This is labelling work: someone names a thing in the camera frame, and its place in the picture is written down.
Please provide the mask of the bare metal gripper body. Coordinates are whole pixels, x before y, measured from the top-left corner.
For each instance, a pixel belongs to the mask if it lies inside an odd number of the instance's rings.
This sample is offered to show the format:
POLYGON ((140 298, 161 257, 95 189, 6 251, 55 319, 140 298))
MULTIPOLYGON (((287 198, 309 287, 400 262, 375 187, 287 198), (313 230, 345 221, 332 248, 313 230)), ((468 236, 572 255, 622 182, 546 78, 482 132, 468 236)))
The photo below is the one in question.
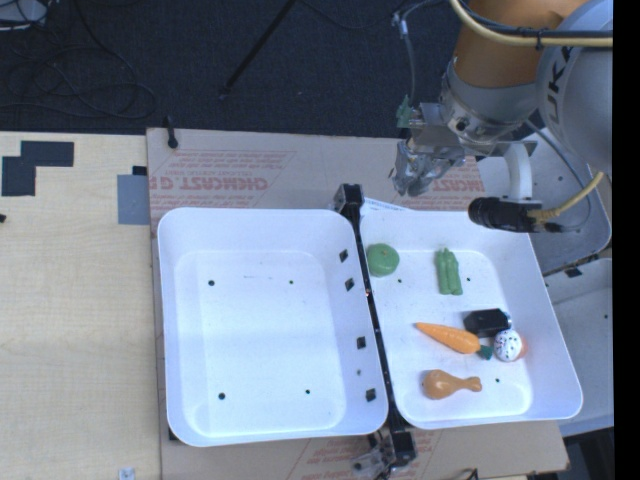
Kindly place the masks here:
POLYGON ((457 102, 421 103, 408 119, 409 148, 434 159, 491 156, 498 143, 510 141, 520 121, 486 117, 457 102))

